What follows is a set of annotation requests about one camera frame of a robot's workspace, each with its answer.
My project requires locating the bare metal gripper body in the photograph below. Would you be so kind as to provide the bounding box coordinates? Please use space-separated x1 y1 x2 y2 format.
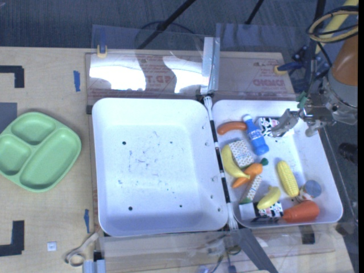
297 91 358 125

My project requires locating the cow print carton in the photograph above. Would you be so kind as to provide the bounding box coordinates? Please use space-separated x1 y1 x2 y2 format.
257 116 288 138
238 201 284 224

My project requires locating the white plastic tray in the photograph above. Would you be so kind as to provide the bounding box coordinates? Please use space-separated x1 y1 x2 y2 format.
211 99 344 229
91 97 229 238

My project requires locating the blue bottle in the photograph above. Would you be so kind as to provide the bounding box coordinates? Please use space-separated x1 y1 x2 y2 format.
242 114 270 156

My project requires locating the orange diamond pattern carton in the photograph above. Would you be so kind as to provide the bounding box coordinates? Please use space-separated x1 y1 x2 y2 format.
239 175 263 205
228 139 255 168

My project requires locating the orange sausage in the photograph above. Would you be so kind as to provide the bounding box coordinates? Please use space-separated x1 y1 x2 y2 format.
216 121 248 137

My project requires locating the yellow corn cob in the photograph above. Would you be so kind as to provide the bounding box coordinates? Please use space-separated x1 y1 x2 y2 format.
276 160 300 198

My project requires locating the small can grey lid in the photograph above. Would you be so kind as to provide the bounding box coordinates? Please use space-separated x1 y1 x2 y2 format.
298 179 322 202

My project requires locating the brown cardboard board red print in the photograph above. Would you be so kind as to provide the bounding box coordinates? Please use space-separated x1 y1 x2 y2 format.
85 51 352 267

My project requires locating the thin black and white rod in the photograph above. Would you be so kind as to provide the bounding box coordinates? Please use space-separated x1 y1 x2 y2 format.
202 95 239 230

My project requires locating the small yellow banana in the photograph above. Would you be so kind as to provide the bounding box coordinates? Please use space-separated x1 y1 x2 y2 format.
256 185 282 210

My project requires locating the large orange carrot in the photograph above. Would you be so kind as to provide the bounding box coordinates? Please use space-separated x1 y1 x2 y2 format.
282 200 321 224

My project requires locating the green divided plate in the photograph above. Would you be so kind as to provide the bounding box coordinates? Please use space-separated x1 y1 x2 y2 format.
0 111 82 193

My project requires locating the beige strap loop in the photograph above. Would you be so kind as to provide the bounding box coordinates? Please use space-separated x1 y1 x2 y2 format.
64 231 100 268

